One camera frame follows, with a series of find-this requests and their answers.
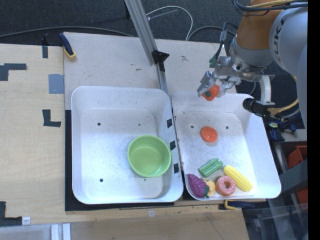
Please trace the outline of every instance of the pink donut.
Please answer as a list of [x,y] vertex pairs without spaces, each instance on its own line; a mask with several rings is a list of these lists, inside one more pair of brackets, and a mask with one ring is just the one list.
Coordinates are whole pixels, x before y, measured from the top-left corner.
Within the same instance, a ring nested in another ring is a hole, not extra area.
[[229,176],[221,176],[215,184],[216,191],[224,196],[231,196],[236,191],[236,183]]

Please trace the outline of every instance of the green bowl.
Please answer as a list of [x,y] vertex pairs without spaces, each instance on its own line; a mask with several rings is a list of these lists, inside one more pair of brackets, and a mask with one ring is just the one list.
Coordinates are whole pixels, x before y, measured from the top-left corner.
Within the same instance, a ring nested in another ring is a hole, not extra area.
[[172,155],[168,145],[161,138],[143,135],[134,139],[129,145],[128,160],[137,175],[154,178],[168,171]]

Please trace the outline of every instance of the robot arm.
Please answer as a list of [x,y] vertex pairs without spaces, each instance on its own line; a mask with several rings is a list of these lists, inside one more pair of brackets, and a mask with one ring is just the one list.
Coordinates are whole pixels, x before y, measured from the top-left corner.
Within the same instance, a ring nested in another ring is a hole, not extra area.
[[198,95],[213,100],[212,89],[219,86],[218,97],[241,81],[259,82],[261,100],[246,100],[244,107],[258,116],[271,113],[271,80],[264,69],[275,61],[297,78],[299,106],[307,128],[308,67],[308,0],[251,0],[242,6],[233,0],[237,10],[244,12],[227,57],[219,52],[210,60],[213,72],[207,71],[197,89]]

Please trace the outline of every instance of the purple eggplant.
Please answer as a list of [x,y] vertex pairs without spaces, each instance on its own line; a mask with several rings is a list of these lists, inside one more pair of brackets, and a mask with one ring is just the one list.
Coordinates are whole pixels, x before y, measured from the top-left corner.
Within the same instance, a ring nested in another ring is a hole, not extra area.
[[190,188],[196,197],[209,198],[208,193],[210,191],[210,188],[201,178],[193,174],[188,174],[188,180],[189,180]]

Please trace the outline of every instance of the yellow corn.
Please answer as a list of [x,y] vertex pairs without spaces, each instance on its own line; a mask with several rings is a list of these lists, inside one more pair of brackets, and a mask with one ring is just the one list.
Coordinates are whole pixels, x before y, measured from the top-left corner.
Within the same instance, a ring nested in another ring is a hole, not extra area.
[[234,180],[236,186],[241,190],[249,192],[253,189],[251,182],[231,165],[224,167],[223,171],[225,175]]

